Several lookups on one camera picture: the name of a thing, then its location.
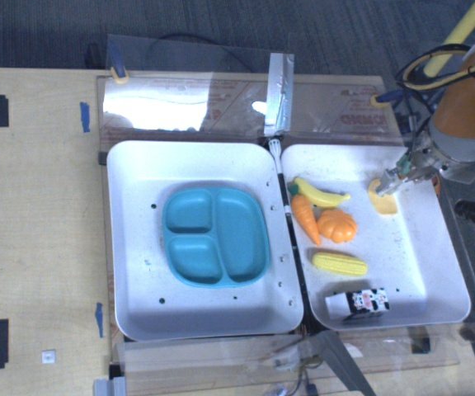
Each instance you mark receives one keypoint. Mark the yellow corn cob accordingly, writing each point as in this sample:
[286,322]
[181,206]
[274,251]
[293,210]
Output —
[340,263]

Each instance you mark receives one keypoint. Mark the yellow banana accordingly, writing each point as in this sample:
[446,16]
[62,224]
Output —
[324,197]

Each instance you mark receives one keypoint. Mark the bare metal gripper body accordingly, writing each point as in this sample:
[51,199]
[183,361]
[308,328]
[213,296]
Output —
[421,161]

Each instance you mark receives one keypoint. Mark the yellow flat slice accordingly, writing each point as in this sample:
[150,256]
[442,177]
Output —
[386,205]

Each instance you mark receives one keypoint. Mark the blue divided plate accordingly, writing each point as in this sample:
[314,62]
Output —
[237,237]

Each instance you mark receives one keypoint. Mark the white plastic tray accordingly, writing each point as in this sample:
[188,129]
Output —
[419,262]
[138,221]

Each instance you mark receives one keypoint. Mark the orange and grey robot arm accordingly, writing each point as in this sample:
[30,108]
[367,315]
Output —
[460,105]

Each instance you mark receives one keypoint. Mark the white cow print carton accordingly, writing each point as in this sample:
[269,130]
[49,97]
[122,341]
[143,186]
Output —
[365,302]

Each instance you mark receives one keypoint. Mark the orange pumpkin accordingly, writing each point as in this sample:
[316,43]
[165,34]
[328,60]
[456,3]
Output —
[337,226]

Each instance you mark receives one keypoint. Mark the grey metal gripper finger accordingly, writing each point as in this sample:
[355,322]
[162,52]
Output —
[398,178]
[384,186]

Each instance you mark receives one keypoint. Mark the orange carrot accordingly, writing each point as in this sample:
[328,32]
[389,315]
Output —
[305,217]

